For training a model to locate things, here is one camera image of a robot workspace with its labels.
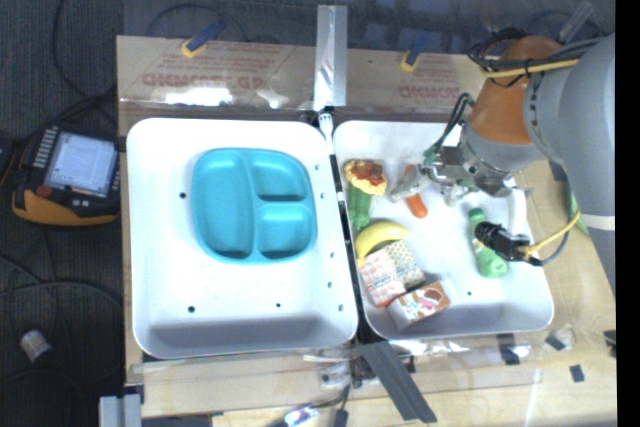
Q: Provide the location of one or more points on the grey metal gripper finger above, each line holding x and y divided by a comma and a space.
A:
409, 187
456, 196

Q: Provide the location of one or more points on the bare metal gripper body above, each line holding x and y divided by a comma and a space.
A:
467, 167

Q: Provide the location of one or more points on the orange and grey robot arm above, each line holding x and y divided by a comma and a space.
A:
570, 115

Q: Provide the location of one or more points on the orange carrot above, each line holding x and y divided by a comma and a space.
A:
417, 207

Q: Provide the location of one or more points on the yellow and red pizza slice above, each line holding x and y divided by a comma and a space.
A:
367, 175

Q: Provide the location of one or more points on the green toy vegetable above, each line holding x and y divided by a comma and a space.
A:
360, 210

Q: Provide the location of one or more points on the yellow banana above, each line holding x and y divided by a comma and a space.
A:
375, 235

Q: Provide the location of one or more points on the white plastic tray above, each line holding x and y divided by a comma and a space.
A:
450, 260
165, 225

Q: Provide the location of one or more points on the green plastic bottle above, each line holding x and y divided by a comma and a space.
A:
487, 260

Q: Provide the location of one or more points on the white patterned carton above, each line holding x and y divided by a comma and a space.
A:
407, 262

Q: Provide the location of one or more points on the orange and white carton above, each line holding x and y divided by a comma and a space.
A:
382, 280

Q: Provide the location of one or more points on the brown and white carton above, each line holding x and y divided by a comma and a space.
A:
420, 305

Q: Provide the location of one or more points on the brown cardboard board red print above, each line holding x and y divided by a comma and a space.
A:
562, 315

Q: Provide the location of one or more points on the blue divided plate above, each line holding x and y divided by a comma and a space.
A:
225, 205

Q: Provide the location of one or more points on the small grey can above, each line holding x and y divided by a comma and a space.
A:
35, 345

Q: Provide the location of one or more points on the black cylinder on white bracket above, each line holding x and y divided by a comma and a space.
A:
500, 237

